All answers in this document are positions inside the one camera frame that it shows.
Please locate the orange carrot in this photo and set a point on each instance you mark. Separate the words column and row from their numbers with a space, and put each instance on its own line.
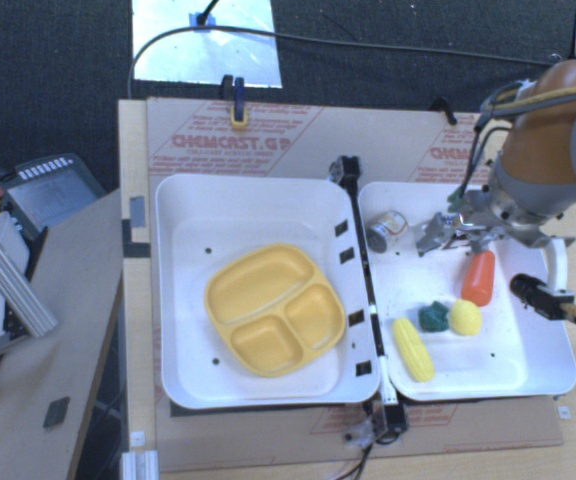
column 479, row 278

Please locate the brown cardboard board red print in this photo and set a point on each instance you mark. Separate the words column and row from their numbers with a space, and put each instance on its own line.
column 278, row 133

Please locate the yellow divided plate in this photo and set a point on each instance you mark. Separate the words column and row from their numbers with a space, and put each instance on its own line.
column 268, row 308

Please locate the black cylinder on white bracket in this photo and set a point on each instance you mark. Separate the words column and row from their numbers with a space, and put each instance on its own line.
column 538, row 293

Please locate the yellow corn cob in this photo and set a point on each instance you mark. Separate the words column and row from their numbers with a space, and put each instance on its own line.
column 413, row 350

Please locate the white plastic tray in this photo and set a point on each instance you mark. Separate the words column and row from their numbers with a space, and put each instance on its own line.
column 258, row 218
column 468, row 368

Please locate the green broccoli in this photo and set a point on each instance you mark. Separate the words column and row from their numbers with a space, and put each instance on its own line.
column 433, row 318

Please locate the yellow lemon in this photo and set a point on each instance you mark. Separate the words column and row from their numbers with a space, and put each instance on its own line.
column 465, row 318

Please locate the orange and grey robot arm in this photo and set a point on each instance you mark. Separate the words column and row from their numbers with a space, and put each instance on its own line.
column 543, row 133

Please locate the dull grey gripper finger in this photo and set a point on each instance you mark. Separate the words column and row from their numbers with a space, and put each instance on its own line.
column 433, row 233
column 474, row 243

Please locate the thin black and white rod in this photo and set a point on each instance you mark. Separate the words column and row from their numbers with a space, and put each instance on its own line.
column 368, row 278

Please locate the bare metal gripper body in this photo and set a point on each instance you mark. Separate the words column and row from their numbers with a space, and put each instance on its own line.
column 505, row 215

